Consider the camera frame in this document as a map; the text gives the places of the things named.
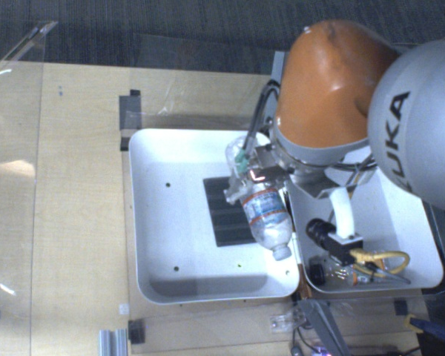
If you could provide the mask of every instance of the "bottle cap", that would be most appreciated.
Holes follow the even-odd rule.
[[[316,286],[322,286],[325,284],[325,271],[321,264],[311,264],[310,265],[310,280]]]
[[[291,250],[288,246],[277,248],[274,250],[274,259],[281,261],[291,256]]]

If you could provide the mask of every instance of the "yellow cable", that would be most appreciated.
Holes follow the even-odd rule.
[[[374,263],[375,261],[384,260],[386,258],[402,257],[403,262],[399,266],[388,270],[388,272],[391,274],[397,274],[403,271],[410,262],[410,256],[406,252],[402,251],[385,251],[373,253],[365,251],[362,248],[356,248],[349,251],[349,253],[356,259],[356,263],[353,265],[353,268],[364,274],[372,274],[372,271],[364,267],[361,263]],[[381,273],[374,273],[374,276],[385,277],[385,275]]]

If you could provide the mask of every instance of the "metal bar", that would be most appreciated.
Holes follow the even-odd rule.
[[[331,355],[347,356],[351,354],[325,301],[301,300],[298,304]]]
[[[128,356],[127,329],[99,331],[99,356]]]

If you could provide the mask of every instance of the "gray carpet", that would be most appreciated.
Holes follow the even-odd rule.
[[[219,66],[183,68],[266,72],[264,50],[289,49],[303,27],[320,20],[352,19],[392,42],[425,42],[444,36],[444,11],[445,0],[0,0],[0,56],[31,23],[54,19],[49,62],[174,67],[178,61],[149,48],[163,36],[180,40],[166,40],[169,49],[184,41],[201,51],[205,43],[203,54],[221,42],[245,47],[232,60],[215,61]]]

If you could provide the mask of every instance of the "plastic water bottle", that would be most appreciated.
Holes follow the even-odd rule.
[[[244,179],[241,169],[244,169],[247,163],[241,168],[236,161],[236,158],[240,156],[244,141],[244,136],[239,137],[225,150],[233,177],[237,176],[241,179],[237,192],[233,193],[228,202],[239,200],[254,239],[264,248],[273,251],[274,259],[277,261],[286,259],[291,256],[290,248],[287,246],[293,232],[291,217],[279,191],[270,183],[254,184]]]
[[[258,183],[240,202],[254,239],[273,251],[277,261],[290,257],[291,251],[287,245],[293,225],[278,190],[265,183]]]

